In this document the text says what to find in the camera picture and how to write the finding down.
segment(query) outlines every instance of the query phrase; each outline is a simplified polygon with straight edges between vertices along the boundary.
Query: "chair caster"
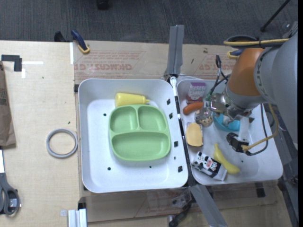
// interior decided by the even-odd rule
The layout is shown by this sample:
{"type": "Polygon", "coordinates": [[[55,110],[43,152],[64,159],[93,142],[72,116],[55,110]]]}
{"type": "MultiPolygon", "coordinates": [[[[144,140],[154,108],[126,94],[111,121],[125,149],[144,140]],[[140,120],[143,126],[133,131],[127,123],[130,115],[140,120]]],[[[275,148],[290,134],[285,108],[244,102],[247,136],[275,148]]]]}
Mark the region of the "chair caster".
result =
{"type": "Polygon", "coordinates": [[[97,7],[99,10],[107,10],[109,8],[109,0],[97,0],[97,7]]]}

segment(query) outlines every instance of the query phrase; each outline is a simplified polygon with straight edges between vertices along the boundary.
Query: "green plate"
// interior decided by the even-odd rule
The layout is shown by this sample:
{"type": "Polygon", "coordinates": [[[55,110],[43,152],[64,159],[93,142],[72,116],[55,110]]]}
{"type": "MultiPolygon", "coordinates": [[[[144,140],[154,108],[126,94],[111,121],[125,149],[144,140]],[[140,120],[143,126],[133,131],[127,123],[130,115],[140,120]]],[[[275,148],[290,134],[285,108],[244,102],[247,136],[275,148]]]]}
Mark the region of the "green plate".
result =
{"type": "Polygon", "coordinates": [[[164,113],[155,106],[115,108],[109,118],[108,131],[110,146],[122,160],[156,160],[170,151],[168,123],[164,113]]]}

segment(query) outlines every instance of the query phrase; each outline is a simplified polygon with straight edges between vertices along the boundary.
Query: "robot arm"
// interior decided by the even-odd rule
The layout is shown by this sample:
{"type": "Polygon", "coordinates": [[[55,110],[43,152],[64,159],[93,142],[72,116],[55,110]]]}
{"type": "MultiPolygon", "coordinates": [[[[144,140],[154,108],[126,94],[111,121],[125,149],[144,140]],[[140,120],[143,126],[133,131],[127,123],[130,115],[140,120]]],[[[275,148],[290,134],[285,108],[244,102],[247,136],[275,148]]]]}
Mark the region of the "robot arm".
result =
{"type": "Polygon", "coordinates": [[[277,105],[292,137],[298,143],[297,115],[298,33],[280,46],[246,48],[239,56],[222,94],[211,99],[212,111],[229,120],[248,117],[261,103],[277,105]]]}

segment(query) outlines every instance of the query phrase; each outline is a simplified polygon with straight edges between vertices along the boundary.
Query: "yellow cable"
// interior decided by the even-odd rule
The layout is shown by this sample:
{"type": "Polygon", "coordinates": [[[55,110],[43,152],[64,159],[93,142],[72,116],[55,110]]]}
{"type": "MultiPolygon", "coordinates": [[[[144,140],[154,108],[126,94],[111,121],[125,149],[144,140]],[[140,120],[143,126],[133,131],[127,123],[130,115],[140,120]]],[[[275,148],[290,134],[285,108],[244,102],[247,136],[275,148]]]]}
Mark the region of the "yellow cable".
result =
{"type": "Polygon", "coordinates": [[[273,133],[271,136],[268,136],[268,137],[266,137],[266,138],[264,138],[264,139],[262,139],[262,140],[257,141],[256,143],[253,143],[253,144],[250,145],[250,146],[241,145],[241,147],[242,147],[242,149],[243,149],[244,151],[247,151],[247,150],[253,148],[253,147],[256,146],[256,145],[258,145],[258,144],[260,144],[260,143],[262,143],[262,142],[264,142],[264,141],[266,141],[266,140],[269,140],[269,139],[275,137],[276,134],[278,134],[278,120],[277,120],[277,118],[276,118],[276,115],[275,115],[275,113],[274,113],[274,110],[273,110],[271,104],[268,104],[268,106],[269,106],[270,113],[272,114],[272,116],[273,116],[273,118],[274,118],[274,121],[275,121],[275,124],[276,124],[275,133],[273,133]]]}
{"type": "Polygon", "coordinates": [[[248,41],[248,42],[231,42],[231,41],[224,41],[223,44],[226,45],[259,45],[259,44],[269,44],[269,43],[283,43],[288,39],[275,39],[275,40],[261,40],[261,41],[248,41]]]}

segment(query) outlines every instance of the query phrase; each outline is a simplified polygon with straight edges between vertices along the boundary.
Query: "sausage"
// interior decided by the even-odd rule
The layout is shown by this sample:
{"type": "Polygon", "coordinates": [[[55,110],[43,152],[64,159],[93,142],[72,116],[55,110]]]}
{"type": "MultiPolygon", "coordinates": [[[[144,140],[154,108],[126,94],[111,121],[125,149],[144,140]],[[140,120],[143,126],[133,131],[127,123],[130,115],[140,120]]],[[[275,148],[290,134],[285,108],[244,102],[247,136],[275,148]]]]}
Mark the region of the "sausage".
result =
{"type": "Polygon", "coordinates": [[[200,109],[201,107],[203,107],[203,102],[191,103],[191,104],[188,104],[187,106],[185,106],[185,107],[183,108],[183,113],[184,113],[185,115],[188,115],[188,114],[190,114],[192,111],[198,110],[198,109],[200,109]]]}

